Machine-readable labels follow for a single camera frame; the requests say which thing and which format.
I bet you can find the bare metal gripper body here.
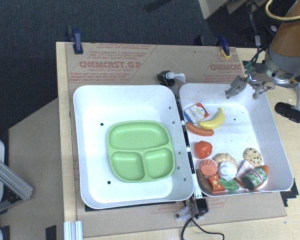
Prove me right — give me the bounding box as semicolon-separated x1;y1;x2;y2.
246;60;300;89

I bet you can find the yellow banana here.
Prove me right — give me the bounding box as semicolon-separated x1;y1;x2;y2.
198;106;227;130

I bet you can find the white plastic tray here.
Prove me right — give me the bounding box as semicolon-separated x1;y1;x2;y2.
72;84;196;210
178;82;295;198

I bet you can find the white and blue packet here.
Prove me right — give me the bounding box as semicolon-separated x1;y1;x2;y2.
182;101;212;125

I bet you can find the orange sausage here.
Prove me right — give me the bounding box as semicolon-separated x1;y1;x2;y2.
185;121;215;137

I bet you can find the tan dotted biscuit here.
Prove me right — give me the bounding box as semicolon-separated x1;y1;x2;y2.
242;147;263;167

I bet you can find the red tomato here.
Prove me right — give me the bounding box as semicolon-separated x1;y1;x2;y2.
194;140;214;160

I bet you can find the tan bread roll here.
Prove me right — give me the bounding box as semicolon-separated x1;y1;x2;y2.
212;152;239;170

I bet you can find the thin black and white rod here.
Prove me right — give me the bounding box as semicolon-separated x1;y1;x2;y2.
165;71;204;199

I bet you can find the white carton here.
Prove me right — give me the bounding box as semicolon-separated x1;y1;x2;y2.
235;159;256;183

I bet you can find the orange ridged shell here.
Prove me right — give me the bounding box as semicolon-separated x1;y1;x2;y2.
199;158;219;177

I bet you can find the green can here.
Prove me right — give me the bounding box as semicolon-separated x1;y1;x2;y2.
240;166;269;191

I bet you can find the green pea pod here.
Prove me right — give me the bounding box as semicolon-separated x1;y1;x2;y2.
218;178;241;192

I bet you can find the red carton with yellow star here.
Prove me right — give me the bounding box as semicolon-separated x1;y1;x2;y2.
206;173;227;193

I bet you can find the brown cardboard board red print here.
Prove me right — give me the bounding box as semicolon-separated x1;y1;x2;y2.
64;41;289;239

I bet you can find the green divided plate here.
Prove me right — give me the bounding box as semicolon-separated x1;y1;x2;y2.
106;119;177;183

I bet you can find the black cylinder on white bracket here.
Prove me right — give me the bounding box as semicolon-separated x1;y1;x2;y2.
274;80;300;124

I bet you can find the black block with thin wires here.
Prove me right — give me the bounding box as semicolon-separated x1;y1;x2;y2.
156;70;176;88
189;197;210;219

